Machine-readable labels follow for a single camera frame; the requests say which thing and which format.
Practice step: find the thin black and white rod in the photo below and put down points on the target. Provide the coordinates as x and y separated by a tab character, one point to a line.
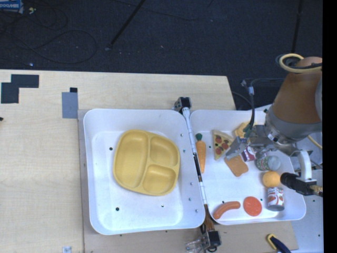
196	158

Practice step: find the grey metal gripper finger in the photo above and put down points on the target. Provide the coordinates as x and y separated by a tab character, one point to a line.
236	148
261	154

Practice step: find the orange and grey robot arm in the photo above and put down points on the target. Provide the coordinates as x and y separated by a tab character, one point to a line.
296	101

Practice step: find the orange sausage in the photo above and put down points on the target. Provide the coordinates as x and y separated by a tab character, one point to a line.
226	209

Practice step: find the black cylinder on white bracket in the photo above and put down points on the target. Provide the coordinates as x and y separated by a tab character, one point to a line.
302	184

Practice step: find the brown bread slice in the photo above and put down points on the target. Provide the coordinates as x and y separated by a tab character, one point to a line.
237	166

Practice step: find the white plastic tray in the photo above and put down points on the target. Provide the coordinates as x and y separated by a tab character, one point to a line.
137	215
237	188

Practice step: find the orange carrot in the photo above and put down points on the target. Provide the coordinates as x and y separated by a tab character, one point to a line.
201	151

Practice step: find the white and orange can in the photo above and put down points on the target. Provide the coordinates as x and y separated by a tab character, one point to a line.
275	198

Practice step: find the yellow biscuit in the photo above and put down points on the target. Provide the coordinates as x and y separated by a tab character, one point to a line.
240	131

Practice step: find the orange round slice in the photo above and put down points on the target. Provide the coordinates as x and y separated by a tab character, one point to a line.
252	206

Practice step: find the pizza slice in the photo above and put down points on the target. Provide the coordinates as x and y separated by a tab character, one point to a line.
219	146

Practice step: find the blue and white carton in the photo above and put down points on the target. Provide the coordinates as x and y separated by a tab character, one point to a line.
10	1

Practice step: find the small red and white can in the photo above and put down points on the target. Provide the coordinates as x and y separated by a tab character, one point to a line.
248	155

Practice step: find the yellow divided plate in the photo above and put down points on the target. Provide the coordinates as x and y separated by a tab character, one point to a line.
131	159

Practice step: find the small green can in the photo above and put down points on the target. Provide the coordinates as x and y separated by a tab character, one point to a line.
268	163

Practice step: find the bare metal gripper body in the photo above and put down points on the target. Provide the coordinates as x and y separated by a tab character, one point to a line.
260	137

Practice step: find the orange ball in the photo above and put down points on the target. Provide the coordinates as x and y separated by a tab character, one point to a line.
271	179

